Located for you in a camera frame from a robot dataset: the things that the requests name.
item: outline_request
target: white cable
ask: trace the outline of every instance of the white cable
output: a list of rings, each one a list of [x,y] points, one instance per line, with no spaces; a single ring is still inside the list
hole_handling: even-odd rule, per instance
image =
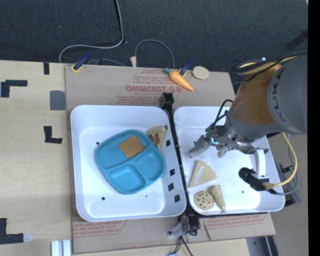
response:
[[[86,47],[86,48],[94,48],[94,49],[113,49],[113,48],[116,48],[116,47],[118,47],[119,45],[122,44],[122,42],[123,42],[124,39],[125,39],[125,37],[124,37],[124,31],[123,31],[123,27],[122,27],[122,18],[121,18],[121,13],[120,13],[120,8],[119,8],[118,0],[115,0],[115,2],[116,2],[116,5],[117,5],[118,14],[119,14],[119,22],[120,22],[120,30],[121,30],[121,40],[120,40],[117,44],[115,44],[115,45],[113,45],[113,46],[106,46],[106,47],[104,47],[104,46],[87,45],[87,44],[75,44],[75,45],[70,45],[70,46],[64,48],[64,49],[60,52],[60,54],[59,54],[59,63],[61,63],[61,56],[62,56],[62,54],[63,54],[66,50],[68,50],[68,49],[70,49],[70,48],[74,48],[74,47]]]

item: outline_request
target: carrot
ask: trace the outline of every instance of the carrot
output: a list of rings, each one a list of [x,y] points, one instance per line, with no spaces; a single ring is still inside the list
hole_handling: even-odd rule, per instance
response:
[[[166,68],[164,70],[164,72],[166,72],[167,74],[169,74],[169,77],[172,81],[174,81],[177,85],[193,92],[194,89],[192,88],[192,86],[190,85],[190,83],[181,75],[178,73],[178,71],[173,70],[170,71],[168,68]]]

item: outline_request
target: yellow cable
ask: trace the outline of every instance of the yellow cable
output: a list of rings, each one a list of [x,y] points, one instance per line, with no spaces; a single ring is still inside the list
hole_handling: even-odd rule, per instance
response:
[[[276,187],[280,187],[280,186],[283,186],[283,185],[289,183],[294,178],[294,176],[296,175],[296,172],[297,172],[297,169],[298,169],[298,159],[297,159],[296,153],[295,153],[290,141],[288,140],[286,134],[284,132],[282,132],[281,134],[283,135],[286,143],[288,144],[288,147],[290,148],[290,150],[292,152],[293,159],[294,159],[294,168],[293,168],[291,176],[287,180],[285,180],[283,182],[280,182],[280,183],[277,183],[277,184],[272,184],[272,183],[269,183],[269,182],[263,182],[262,185],[266,188],[266,190],[270,190],[270,189],[273,189],[273,188],[276,188]]]

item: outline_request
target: toy pizza slice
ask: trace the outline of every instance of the toy pizza slice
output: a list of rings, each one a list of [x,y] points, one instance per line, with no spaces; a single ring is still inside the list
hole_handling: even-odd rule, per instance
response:
[[[158,150],[161,150],[165,139],[167,128],[165,126],[155,126],[145,132],[149,139],[154,143]]]
[[[215,172],[205,162],[198,160],[193,171],[189,188],[210,182],[216,178]]]

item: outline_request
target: cardboard box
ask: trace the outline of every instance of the cardboard box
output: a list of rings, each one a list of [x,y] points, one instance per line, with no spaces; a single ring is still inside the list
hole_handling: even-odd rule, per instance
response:
[[[185,78],[194,92],[176,85],[158,68],[85,65],[75,74],[70,66],[65,66],[74,253],[176,244],[176,238],[167,237],[167,228],[175,226],[178,217],[87,222],[79,216],[75,205],[70,113],[79,105],[157,106],[164,92],[173,93],[174,110],[182,106],[220,106],[225,99],[234,98],[228,73],[210,72],[209,78],[200,80],[188,72]],[[274,234],[269,213],[219,216],[202,218],[197,235],[186,240],[197,243]]]

